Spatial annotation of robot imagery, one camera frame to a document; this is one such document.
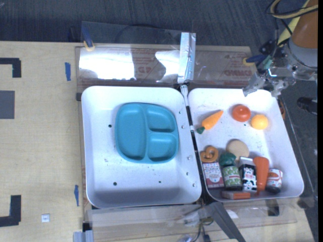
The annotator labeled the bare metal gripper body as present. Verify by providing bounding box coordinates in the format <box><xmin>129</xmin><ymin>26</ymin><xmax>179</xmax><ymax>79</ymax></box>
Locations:
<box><xmin>264</xmin><ymin>63</ymin><xmax>318</xmax><ymax>86</ymax></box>

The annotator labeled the orange toy tomato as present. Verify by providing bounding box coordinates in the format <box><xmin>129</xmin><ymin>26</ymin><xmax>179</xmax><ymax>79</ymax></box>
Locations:
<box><xmin>232</xmin><ymin>104</ymin><xmax>252</xmax><ymax>123</ymax></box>

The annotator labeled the yellow toy orange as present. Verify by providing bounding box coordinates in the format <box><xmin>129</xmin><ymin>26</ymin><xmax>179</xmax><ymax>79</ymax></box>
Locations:
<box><xmin>250</xmin><ymin>113</ymin><xmax>269</xmax><ymax>131</ymax></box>

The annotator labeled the orange toy carrot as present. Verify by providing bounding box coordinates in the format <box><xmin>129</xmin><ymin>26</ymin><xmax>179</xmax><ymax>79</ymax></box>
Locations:
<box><xmin>196</xmin><ymin>109</ymin><xmax>225</xmax><ymax>135</ymax></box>

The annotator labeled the white plastic tray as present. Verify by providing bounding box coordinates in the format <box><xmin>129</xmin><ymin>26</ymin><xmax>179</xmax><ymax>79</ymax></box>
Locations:
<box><xmin>187</xmin><ymin>87</ymin><xmax>305</xmax><ymax>203</ymax></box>
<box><xmin>81</xmin><ymin>85</ymin><xmax>203</xmax><ymax>209</ymax></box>

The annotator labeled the green toy broccoli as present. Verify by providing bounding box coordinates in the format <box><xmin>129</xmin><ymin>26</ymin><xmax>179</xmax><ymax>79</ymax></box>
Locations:
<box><xmin>218</xmin><ymin>151</ymin><xmax>237</xmax><ymax>167</ymax></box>

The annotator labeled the brown toy pretzel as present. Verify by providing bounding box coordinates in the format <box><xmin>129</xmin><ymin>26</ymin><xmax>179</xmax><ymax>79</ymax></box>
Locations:
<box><xmin>199</xmin><ymin>145</ymin><xmax>220</xmax><ymax>164</ymax></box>

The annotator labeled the black and white milk carton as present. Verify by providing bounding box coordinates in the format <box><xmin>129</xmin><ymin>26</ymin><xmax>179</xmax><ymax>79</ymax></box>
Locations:
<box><xmin>238</xmin><ymin>156</ymin><xmax>258</xmax><ymax>193</ymax></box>

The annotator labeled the red and white can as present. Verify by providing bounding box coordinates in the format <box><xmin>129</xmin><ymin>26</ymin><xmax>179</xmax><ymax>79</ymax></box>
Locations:
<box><xmin>265</xmin><ymin>168</ymin><xmax>284</xmax><ymax>194</ymax></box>

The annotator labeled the green can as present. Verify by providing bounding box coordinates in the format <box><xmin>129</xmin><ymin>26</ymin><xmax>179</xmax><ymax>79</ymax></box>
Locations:
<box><xmin>222</xmin><ymin>165</ymin><xmax>243</xmax><ymax>190</ymax></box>

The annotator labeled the red and white carton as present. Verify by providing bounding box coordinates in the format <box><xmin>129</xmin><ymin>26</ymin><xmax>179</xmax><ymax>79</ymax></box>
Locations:
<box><xmin>202</xmin><ymin>161</ymin><xmax>225</xmax><ymax>190</ymax></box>

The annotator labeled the blue divided plate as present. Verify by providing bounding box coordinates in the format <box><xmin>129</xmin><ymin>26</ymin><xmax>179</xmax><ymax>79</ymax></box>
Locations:
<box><xmin>114</xmin><ymin>102</ymin><xmax>180</xmax><ymax>164</ymax></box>

